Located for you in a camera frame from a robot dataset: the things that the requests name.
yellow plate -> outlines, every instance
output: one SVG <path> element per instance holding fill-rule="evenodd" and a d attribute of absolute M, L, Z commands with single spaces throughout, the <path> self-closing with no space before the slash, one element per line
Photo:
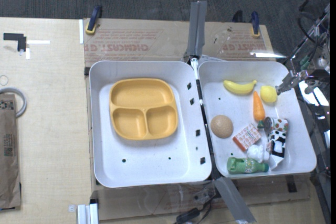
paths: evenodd
<path fill-rule="evenodd" d="M 163 80 L 120 80 L 112 86 L 109 101 L 113 127 L 123 138 L 160 139 L 177 128 L 175 96 Z"/>

brown paper bag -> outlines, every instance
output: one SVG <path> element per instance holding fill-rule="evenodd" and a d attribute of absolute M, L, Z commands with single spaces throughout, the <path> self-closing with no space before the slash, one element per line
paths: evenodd
<path fill-rule="evenodd" d="M 0 94 L 0 208 L 21 203 L 14 94 Z"/>

gray ring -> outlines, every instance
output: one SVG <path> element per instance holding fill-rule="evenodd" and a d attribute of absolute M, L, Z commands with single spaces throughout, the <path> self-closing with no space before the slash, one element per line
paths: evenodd
<path fill-rule="evenodd" d="M 25 95 L 18 89 L 18 88 L 14 88 L 14 87 L 5 87 L 5 88 L 2 88 L 0 89 L 0 94 L 1 93 L 6 93 L 6 92 L 12 92 L 12 93 L 16 93 L 17 95 L 19 95 L 22 100 L 23 100 L 23 105 L 22 105 L 22 108 L 16 112 L 16 117 L 20 117 L 26 110 L 27 108 L 27 99 L 25 97 Z"/>
<path fill-rule="evenodd" d="M 8 81 L 9 81 L 8 76 L 6 76 L 6 75 L 0 75 L 0 79 L 1 79 L 2 77 L 5 77 L 5 78 L 7 79 L 7 81 L 6 81 L 5 84 L 2 84 L 2 83 L 0 82 L 0 85 L 2 85 L 2 86 L 6 86 L 6 85 L 8 84 Z"/>

wooden table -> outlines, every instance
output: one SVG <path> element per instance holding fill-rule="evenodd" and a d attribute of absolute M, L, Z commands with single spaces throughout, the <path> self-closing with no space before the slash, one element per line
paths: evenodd
<path fill-rule="evenodd" d="M 0 18 L 2 33 L 20 33 L 30 60 L 15 41 L 0 40 L 0 74 L 8 87 L 27 97 L 17 120 L 22 205 L 0 212 L 1 223 L 76 223 L 73 205 L 88 204 L 92 193 L 83 44 L 79 20 Z M 258 223 L 324 223 L 315 188 L 310 199 L 253 205 Z M 176 216 L 111 220 L 107 223 L 173 223 Z M 215 209 L 204 223 L 235 223 L 227 208 Z"/>

carrot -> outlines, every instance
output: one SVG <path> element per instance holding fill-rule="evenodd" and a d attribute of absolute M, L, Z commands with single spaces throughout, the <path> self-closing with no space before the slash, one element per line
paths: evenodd
<path fill-rule="evenodd" d="M 265 109 L 257 91 L 253 92 L 253 117 L 258 121 L 258 128 L 264 128 Z"/>

